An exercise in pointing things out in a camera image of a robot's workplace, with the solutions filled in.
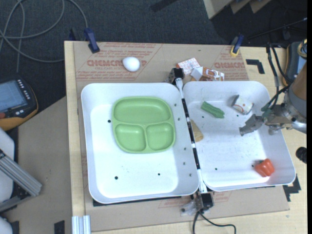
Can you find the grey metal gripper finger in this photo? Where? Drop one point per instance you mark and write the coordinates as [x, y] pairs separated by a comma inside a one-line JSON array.
[[246, 130], [254, 120]]

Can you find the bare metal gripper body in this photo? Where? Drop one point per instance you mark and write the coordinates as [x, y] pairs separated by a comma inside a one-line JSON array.
[[280, 122]]

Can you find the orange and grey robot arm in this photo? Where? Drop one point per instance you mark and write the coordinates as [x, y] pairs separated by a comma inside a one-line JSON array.
[[298, 89]]

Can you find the white can with orange print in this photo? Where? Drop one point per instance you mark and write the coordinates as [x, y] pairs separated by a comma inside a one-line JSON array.
[[243, 105]]

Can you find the white plastic tray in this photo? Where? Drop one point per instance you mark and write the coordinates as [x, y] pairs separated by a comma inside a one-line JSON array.
[[136, 179], [231, 155]]

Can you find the green ridged vegetable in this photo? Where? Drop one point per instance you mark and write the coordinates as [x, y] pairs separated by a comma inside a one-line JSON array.
[[212, 109]]

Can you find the orange bell pepper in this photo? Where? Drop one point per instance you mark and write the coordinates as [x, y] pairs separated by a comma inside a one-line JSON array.
[[265, 167]]

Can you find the tan wedge-shaped toy food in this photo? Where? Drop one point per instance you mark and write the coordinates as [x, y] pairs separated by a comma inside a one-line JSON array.
[[198, 133]]

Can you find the thin black and white rod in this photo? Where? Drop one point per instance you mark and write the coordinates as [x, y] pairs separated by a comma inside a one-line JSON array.
[[187, 117]]

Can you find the orange and white carton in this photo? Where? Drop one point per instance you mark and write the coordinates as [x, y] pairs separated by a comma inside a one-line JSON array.
[[209, 73]]

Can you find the orange and white packet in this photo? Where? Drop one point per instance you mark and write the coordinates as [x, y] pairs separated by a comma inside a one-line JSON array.
[[186, 64]]

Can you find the green divided plate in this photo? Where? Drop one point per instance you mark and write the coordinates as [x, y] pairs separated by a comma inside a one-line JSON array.
[[143, 111]]

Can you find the brown cardboard board red print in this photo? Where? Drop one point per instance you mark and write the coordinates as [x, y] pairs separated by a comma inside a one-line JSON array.
[[151, 216]]

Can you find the white egg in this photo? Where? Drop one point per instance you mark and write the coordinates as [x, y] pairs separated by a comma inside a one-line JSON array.
[[131, 64]]

